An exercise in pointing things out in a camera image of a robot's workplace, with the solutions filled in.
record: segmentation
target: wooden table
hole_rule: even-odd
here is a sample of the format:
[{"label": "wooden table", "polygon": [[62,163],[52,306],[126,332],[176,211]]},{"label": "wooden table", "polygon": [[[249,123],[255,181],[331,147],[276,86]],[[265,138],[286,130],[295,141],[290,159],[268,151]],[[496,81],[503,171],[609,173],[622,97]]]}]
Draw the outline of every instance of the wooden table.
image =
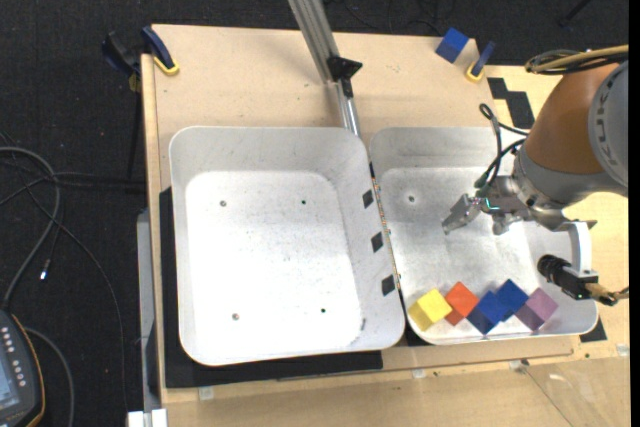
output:
[{"label": "wooden table", "polygon": [[[338,126],[335,91],[322,84],[299,31],[155,25],[180,65],[164,75],[142,59],[142,96],[156,321],[162,318],[158,194],[170,185],[168,144],[178,130],[213,126]],[[440,38],[336,33],[353,78],[362,139],[388,126],[487,126],[478,105],[511,123],[486,78],[464,78],[471,40],[454,64]],[[488,66],[537,113],[557,78]],[[617,290],[629,282],[628,202],[595,194],[567,210],[596,219],[593,267]],[[383,351],[384,369],[340,376],[172,389],[156,322],[159,399],[170,426],[630,425],[629,304],[599,306],[606,340],[523,338]],[[517,363],[525,360],[526,364]]]}]

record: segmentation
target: yellow cube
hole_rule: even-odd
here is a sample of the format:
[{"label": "yellow cube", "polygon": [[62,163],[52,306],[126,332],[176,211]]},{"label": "yellow cube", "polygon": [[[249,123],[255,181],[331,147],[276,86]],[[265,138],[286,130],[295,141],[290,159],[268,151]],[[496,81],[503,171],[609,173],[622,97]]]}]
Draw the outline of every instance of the yellow cube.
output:
[{"label": "yellow cube", "polygon": [[446,299],[434,288],[411,305],[409,316],[418,325],[420,331],[426,331],[452,311]]}]

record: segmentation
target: black bracket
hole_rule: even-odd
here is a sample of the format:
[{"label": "black bracket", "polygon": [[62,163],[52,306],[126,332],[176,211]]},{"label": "black bracket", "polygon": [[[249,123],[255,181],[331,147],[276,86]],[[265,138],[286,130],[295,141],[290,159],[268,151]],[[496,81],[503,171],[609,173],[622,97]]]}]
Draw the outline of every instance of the black bracket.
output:
[{"label": "black bracket", "polygon": [[344,57],[331,56],[327,59],[331,78],[342,84],[342,92],[347,98],[353,98],[353,88],[351,87],[351,77],[362,68],[362,63],[345,59]]}]

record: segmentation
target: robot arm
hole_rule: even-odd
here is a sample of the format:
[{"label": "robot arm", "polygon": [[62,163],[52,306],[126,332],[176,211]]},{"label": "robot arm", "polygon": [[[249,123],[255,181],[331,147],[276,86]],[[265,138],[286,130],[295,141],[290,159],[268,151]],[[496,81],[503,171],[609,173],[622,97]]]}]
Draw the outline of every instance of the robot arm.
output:
[{"label": "robot arm", "polygon": [[[564,60],[577,61],[581,55]],[[532,62],[527,69],[535,73]],[[545,255],[538,262],[539,272],[576,300],[593,298],[611,305],[628,297],[628,290],[611,293],[600,286],[590,268],[588,230],[595,222],[569,220],[563,214],[564,208],[594,192],[628,196],[628,77],[627,60],[565,73],[526,139],[507,148],[515,154],[511,173],[488,180],[488,173],[483,175],[475,184],[476,195],[463,195],[451,208],[442,223],[445,233],[481,213],[492,216],[495,235],[518,221],[568,231],[572,262]],[[497,120],[490,119],[497,130]]]}]

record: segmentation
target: cube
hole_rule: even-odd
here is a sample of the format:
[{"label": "cube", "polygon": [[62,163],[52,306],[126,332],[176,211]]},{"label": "cube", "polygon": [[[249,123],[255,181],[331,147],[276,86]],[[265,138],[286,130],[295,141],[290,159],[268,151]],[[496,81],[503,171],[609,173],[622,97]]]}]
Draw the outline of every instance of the cube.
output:
[{"label": "cube", "polygon": [[467,315],[467,320],[483,335],[486,335],[504,318],[507,307],[490,290],[482,296],[476,307]]},{"label": "cube", "polygon": [[531,331],[536,331],[549,320],[558,309],[556,303],[544,290],[536,288],[522,308],[516,312],[516,317]]},{"label": "cube", "polygon": [[445,319],[452,326],[457,325],[462,319],[466,318],[480,300],[460,281],[451,287],[451,290],[447,292],[444,298],[452,309]]},{"label": "cube", "polygon": [[434,288],[413,303],[408,313],[420,331],[426,331],[433,324],[451,313],[451,306],[445,301],[442,294]]},{"label": "cube", "polygon": [[451,27],[436,48],[436,54],[450,63],[454,63],[467,41],[469,41],[468,36]]},{"label": "cube", "polygon": [[511,315],[517,312],[524,303],[527,302],[529,296],[513,281],[508,279],[496,292],[496,296],[500,302],[507,307],[507,313],[502,320],[507,320]]}]

